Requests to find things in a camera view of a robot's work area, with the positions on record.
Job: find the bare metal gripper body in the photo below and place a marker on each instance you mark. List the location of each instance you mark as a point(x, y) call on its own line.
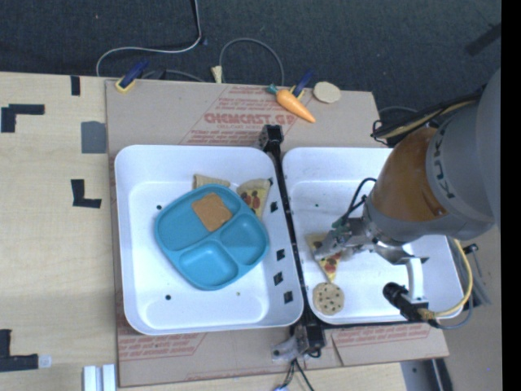
point(358, 234)

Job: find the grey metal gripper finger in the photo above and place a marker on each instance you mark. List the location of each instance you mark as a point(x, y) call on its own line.
point(349, 253)
point(325, 249)

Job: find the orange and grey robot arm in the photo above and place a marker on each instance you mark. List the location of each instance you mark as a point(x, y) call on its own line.
point(456, 177)

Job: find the yellow pizza slice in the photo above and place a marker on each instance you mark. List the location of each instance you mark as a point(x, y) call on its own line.
point(257, 197)
point(330, 266)

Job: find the thin black rod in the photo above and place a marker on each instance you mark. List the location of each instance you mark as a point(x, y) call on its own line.
point(290, 226)

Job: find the white plastic tray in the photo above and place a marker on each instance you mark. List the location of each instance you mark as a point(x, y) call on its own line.
point(366, 295)
point(146, 259)

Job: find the chocolate chip biscuit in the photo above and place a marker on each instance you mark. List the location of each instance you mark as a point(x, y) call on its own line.
point(328, 298)

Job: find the orange toast slice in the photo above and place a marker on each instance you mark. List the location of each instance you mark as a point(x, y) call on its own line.
point(211, 211)

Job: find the blue divided plate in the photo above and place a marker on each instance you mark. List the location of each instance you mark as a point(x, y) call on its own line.
point(203, 255)

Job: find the tan bread wedge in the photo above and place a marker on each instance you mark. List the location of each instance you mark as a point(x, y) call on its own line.
point(208, 180)

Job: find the orange carrot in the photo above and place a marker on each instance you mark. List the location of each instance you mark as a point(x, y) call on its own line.
point(294, 105)

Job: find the plain tan round biscuit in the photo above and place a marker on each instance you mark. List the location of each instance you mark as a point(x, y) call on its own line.
point(327, 92)

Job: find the brown cardboard board red print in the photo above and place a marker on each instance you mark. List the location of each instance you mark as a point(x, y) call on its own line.
point(163, 112)

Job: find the black cylinder on white bracket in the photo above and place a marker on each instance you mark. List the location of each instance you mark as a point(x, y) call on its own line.
point(407, 300)

